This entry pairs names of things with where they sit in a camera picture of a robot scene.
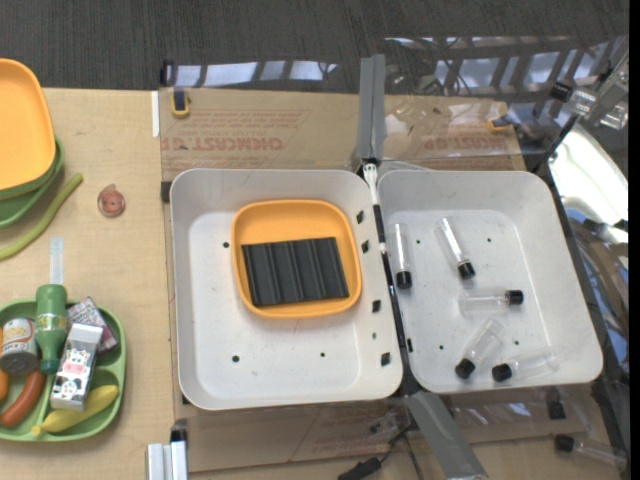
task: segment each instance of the carrot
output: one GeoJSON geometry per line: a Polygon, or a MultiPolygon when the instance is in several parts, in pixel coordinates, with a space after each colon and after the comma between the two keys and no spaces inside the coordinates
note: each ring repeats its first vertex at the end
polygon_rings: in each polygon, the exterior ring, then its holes
{"type": "Polygon", "coordinates": [[[46,379],[47,376],[39,368],[27,375],[20,395],[0,416],[0,422],[5,427],[15,427],[33,409],[42,393],[46,379]]]}
{"type": "MultiPolygon", "coordinates": [[[[2,346],[2,326],[0,325],[0,347],[2,346]]],[[[9,391],[9,375],[0,368],[0,401],[7,396],[9,391]]]]}

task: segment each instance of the green bottle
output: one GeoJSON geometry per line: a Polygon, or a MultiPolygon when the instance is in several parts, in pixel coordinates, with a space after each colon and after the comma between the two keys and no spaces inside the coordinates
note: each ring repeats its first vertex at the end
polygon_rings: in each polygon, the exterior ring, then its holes
{"type": "Polygon", "coordinates": [[[67,290],[45,284],[36,291],[36,343],[42,351],[40,371],[53,375],[60,364],[60,350],[67,339],[67,290]]]}

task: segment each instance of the green plate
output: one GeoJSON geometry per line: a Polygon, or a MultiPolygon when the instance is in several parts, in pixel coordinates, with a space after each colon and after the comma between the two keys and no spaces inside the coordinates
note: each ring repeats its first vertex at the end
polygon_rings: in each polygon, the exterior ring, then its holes
{"type": "MultiPolygon", "coordinates": [[[[67,307],[71,307],[77,302],[69,302],[67,307]]],[[[0,325],[4,325],[8,320],[17,317],[35,319],[37,303],[35,299],[22,299],[0,306],[0,325]]],[[[124,391],[125,363],[126,363],[126,342],[122,324],[118,318],[108,309],[98,306],[102,316],[111,329],[111,332],[118,340],[118,345],[98,356],[96,369],[91,379],[91,388],[115,384],[119,388],[118,396],[111,404],[73,427],[48,434],[43,432],[38,437],[31,433],[31,427],[41,424],[50,412],[49,394],[53,384],[54,375],[49,375],[45,388],[40,395],[40,399],[27,416],[15,427],[7,428],[0,424],[0,439],[10,441],[73,441],[97,434],[113,421],[122,401],[124,391]]],[[[9,378],[9,392],[4,400],[0,401],[0,413],[4,412],[18,397],[24,385],[25,376],[14,376],[9,378]]]]}
{"type": "Polygon", "coordinates": [[[62,169],[64,163],[64,147],[56,137],[56,157],[54,159],[53,173],[49,179],[38,189],[27,194],[11,197],[0,201],[0,228],[13,224],[31,208],[49,188],[56,175],[62,169]]]}

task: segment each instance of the orange tray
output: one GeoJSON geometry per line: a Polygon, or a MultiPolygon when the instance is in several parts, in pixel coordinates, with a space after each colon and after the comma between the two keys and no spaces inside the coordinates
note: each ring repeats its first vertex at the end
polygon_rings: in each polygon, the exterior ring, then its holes
{"type": "Polygon", "coordinates": [[[353,233],[345,215],[332,204],[312,199],[283,199],[247,205],[233,219],[231,244],[233,270],[240,297],[256,315],[265,318],[331,315],[346,311],[360,297],[362,276],[353,233]],[[336,239],[348,297],[261,307],[252,303],[242,255],[243,245],[326,237],[336,239]]]}
{"type": "Polygon", "coordinates": [[[38,79],[23,64],[0,59],[0,199],[46,183],[55,155],[49,108],[38,79]]]}

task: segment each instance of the white tray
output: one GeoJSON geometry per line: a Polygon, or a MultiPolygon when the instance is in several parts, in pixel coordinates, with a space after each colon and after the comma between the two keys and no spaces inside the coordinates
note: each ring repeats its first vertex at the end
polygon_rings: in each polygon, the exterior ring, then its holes
{"type": "Polygon", "coordinates": [[[171,218],[178,373],[191,403],[223,410],[374,400],[398,388],[402,364],[374,215],[368,188],[356,175],[194,169],[172,184],[171,218]],[[244,307],[231,247],[223,244],[243,206],[296,198],[325,200],[345,213],[358,244],[362,294],[349,310],[332,316],[261,318],[244,307]],[[366,240],[370,246],[363,253],[366,240]],[[375,300],[381,302],[377,312],[375,300]],[[383,366],[387,353],[390,362],[383,366]]]}
{"type": "Polygon", "coordinates": [[[405,222],[414,257],[413,287],[398,290],[411,369],[436,393],[589,382],[602,352],[547,186],[526,172],[391,171],[378,185],[385,224],[405,222]],[[475,289],[525,293],[516,311],[497,316],[507,328],[493,359],[463,381],[454,372],[468,340],[486,316],[463,316],[465,289],[434,232],[451,217],[475,267],[475,289]],[[491,367],[551,345],[560,368],[497,384],[491,367]]]}

